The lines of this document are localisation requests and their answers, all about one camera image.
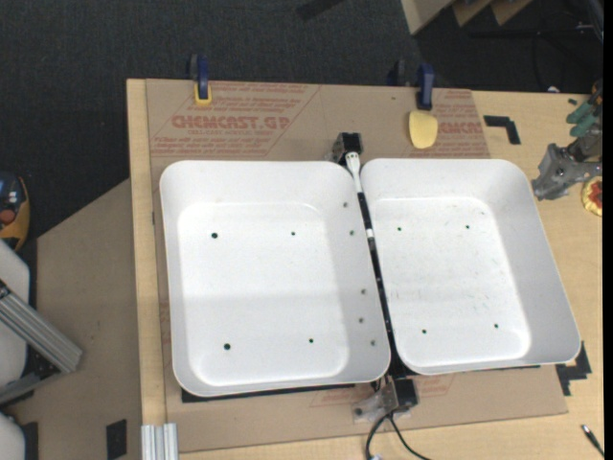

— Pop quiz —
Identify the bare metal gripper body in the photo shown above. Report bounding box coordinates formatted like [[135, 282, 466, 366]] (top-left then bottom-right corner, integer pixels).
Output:
[[567, 126, 603, 177]]

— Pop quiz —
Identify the yellow and red pizza slice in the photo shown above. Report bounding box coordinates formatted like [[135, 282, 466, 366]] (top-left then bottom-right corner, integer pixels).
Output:
[[580, 178, 603, 218]]

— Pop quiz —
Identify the white plastic tray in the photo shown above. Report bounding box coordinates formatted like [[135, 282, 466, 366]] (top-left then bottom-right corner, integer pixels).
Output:
[[358, 157, 582, 377], [158, 159, 392, 398]]

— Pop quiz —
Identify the thin black and white rod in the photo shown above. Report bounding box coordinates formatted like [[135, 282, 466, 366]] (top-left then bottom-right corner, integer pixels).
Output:
[[345, 151, 397, 378]]

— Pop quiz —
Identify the black block with thin wires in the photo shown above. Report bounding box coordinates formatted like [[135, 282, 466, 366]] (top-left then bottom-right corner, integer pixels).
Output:
[[352, 376, 420, 424], [327, 131, 363, 163]]

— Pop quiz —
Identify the brown cardboard board red print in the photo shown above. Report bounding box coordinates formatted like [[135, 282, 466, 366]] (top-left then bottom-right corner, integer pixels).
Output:
[[145, 78, 570, 453]]

